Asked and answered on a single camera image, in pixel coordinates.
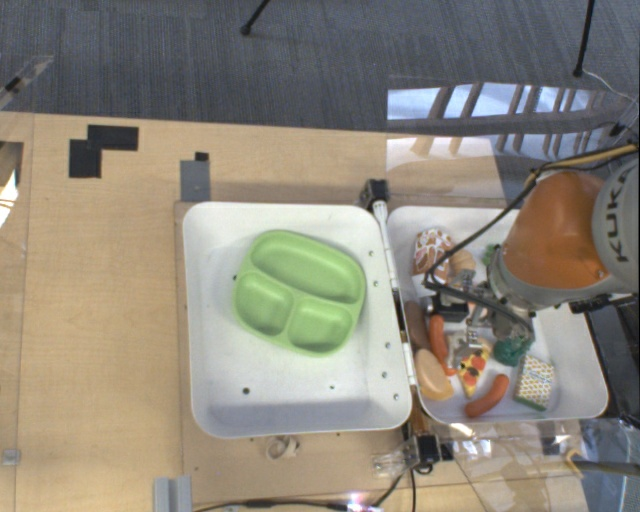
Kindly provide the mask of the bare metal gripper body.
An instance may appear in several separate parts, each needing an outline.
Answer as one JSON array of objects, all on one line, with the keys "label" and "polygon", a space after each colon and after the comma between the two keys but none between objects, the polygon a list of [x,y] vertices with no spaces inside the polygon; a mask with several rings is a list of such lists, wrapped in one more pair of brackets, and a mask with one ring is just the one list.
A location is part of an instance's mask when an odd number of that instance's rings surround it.
[{"label": "bare metal gripper body", "polygon": [[468,303],[472,307],[466,320],[469,329],[490,329],[497,340],[518,337],[534,339],[533,324],[525,315],[525,310],[512,308],[490,291],[472,294]]}]

